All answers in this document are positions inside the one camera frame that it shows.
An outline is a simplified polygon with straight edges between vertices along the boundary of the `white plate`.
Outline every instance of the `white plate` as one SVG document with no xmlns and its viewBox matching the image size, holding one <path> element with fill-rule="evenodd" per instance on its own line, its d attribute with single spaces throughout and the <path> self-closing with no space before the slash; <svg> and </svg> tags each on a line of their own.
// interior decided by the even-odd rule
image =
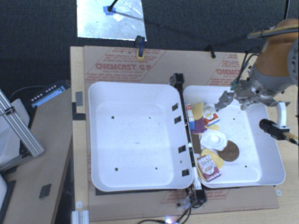
<svg viewBox="0 0 299 224">
<path fill-rule="evenodd" d="M 98 189 L 183 189 L 192 183 L 180 97 L 172 86 L 97 82 L 89 89 L 89 107 Z"/>
<path fill-rule="evenodd" d="M 191 105 L 206 102 L 214 105 L 229 87 L 188 86 L 184 99 Z M 233 162 L 224 162 L 221 176 L 201 182 L 209 188 L 277 185 L 284 181 L 285 170 L 274 138 L 259 128 L 262 119 L 269 119 L 263 104 L 251 105 L 242 111 L 234 100 L 231 105 L 217 112 L 219 131 L 234 142 L 240 150 Z"/>
</svg>

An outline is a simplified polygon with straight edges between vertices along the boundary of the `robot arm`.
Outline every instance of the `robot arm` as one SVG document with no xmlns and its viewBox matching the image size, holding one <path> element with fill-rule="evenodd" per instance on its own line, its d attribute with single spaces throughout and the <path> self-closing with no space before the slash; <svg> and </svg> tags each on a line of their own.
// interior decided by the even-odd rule
<svg viewBox="0 0 299 224">
<path fill-rule="evenodd" d="M 241 73 L 249 61 L 246 60 L 246 54 L 240 75 L 232 82 L 232 92 L 223 93 L 219 102 L 215 104 L 216 110 L 226 107 L 233 99 L 239 101 L 242 110 L 255 103 L 276 107 L 277 124 L 263 120 L 260 127 L 276 139 L 288 139 L 285 135 L 289 131 L 286 126 L 285 106 L 289 103 L 278 102 L 274 97 L 290 85 L 298 86 L 298 24 L 297 19 L 287 19 L 280 22 L 273 30 L 259 33 L 259 37 L 267 36 L 268 38 L 250 70 L 249 77 L 246 80 L 240 80 Z M 249 34 L 249 38 L 255 37 L 256 33 Z"/>
</svg>

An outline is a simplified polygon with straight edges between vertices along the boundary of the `wooden table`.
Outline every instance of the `wooden table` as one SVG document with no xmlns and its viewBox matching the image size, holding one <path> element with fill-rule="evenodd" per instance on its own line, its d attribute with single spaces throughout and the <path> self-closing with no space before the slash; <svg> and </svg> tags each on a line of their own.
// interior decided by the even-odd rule
<svg viewBox="0 0 299 224">
<path fill-rule="evenodd" d="M 55 223 L 71 155 L 71 89 L 37 108 L 31 132 L 45 152 L 4 177 L 16 181 L 4 224 Z M 49 184 L 49 195 L 39 198 Z"/>
<path fill-rule="evenodd" d="M 242 61 L 243 54 L 238 54 L 239 61 Z M 76 102 L 76 92 L 83 92 L 85 97 L 85 69 L 84 69 L 84 48 L 71 48 L 71 82 L 72 101 Z M 297 118 L 295 118 L 297 105 L 297 86 L 288 88 L 283 95 L 278 95 L 277 100 L 289 100 L 291 104 L 287 107 L 287 124 L 294 134 L 298 134 Z M 85 99 L 80 106 L 77 106 L 77 113 L 85 113 Z M 271 120 L 276 120 L 276 110 L 268 108 Z M 74 145 L 74 175 L 75 175 L 75 201 L 81 202 L 76 210 L 88 210 L 88 182 L 87 182 L 87 156 L 86 156 L 86 122 L 84 120 L 73 121 L 73 145 Z M 273 224 L 273 223 L 297 223 L 299 219 L 299 157 L 298 147 L 286 141 L 278 141 L 278 148 L 284 163 L 286 179 L 275 187 L 281 191 L 278 196 L 278 209 L 251 210 L 238 212 L 212 213 L 202 215 L 191 215 L 187 223 L 201 224 Z M 126 219 L 114 221 L 92 222 L 92 224 L 132 224 L 142 219 Z"/>
</svg>

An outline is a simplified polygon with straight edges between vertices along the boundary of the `purple object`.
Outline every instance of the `purple object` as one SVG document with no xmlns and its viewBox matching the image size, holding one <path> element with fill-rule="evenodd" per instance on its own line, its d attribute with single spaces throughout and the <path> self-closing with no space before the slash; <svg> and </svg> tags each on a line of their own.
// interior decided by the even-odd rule
<svg viewBox="0 0 299 224">
<path fill-rule="evenodd" d="M 195 129 L 191 130 L 191 133 L 203 133 L 206 131 L 206 124 L 204 122 L 204 119 L 198 119 L 195 121 Z"/>
</svg>

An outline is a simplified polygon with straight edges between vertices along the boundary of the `black cable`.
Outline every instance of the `black cable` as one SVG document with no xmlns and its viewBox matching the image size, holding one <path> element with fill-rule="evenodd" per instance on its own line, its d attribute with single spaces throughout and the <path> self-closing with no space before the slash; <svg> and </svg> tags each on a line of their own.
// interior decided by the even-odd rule
<svg viewBox="0 0 299 224">
<path fill-rule="evenodd" d="M 241 75 L 242 75 L 242 73 L 244 72 L 244 70 L 246 69 L 246 67 L 247 67 L 247 65 L 248 65 L 248 63 L 249 63 L 249 61 L 250 61 L 250 59 L 251 59 L 253 56 L 258 56 L 257 53 L 254 53 L 254 54 L 251 54 L 251 55 L 248 57 L 248 59 L 246 59 L 249 52 L 250 52 L 250 51 L 246 51 L 246 52 L 245 52 L 245 57 L 244 57 L 244 59 L 243 59 L 242 65 L 241 65 L 240 73 L 239 73 L 238 77 L 236 78 L 236 84 L 239 83 L 239 80 L 240 80 L 240 78 L 241 78 Z"/>
<path fill-rule="evenodd" d="M 176 222 L 177 223 L 179 223 L 182 219 L 183 219 L 183 217 L 186 215 L 186 213 L 187 212 L 191 212 L 191 208 L 189 208 L 189 209 L 187 209 L 177 220 L 176 220 Z"/>
<path fill-rule="evenodd" d="M 289 6 L 290 6 L 290 0 L 285 0 L 285 14 L 284 14 L 284 20 L 287 18 L 289 13 Z"/>
<path fill-rule="evenodd" d="M 11 101 L 12 97 L 20 92 L 20 91 L 23 91 L 23 90 L 26 90 L 26 89 L 35 89 L 35 88 L 45 88 L 46 86 L 45 85 L 33 85 L 33 86 L 26 86 L 26 87 L 23 87 L 23 88 L 20 88 L 18 90 L 16 90 L 15 92 L 13 92 L 10 97 L 9 97 L 9 101 Z"/>
<path fill-rule="evenodd" d="M 194 209 L 198 209 L 198 208 L 200 208 L 201 206 L 202 206 L 202 203 L 199 204 L 199 205 L 193 205 L 192 208 L 194 208 Z"/>
<path fill-rule="evenodd" d="M 297 146 L 299 146 L 298 142 L 295 139 L 290 139 L 289 140 L 292 144 L 295 144 Z"/>
<path fill-rule="evenodd" d="M 142 220 L 142 221 L 138 222 L 138 224 L 141 224 L 141 223 L 144 223 L 144 222 L 156 222 L 156 223 L 165 224 L 164 220 L 154 220 L 154 219 L 145 219 L 145 220 Z"/>
<path fill-rule="evenodd" d="M 188 213 L 188 215 L 187 215 L 187 218 L 186 218 L 185 221 L 183 221 L 181 224 L 186 223 L 186 221 L 189 219 L 190 214 L 191 214 L 191 208 L 189 208 L 189 213 Z"/>
</svg>

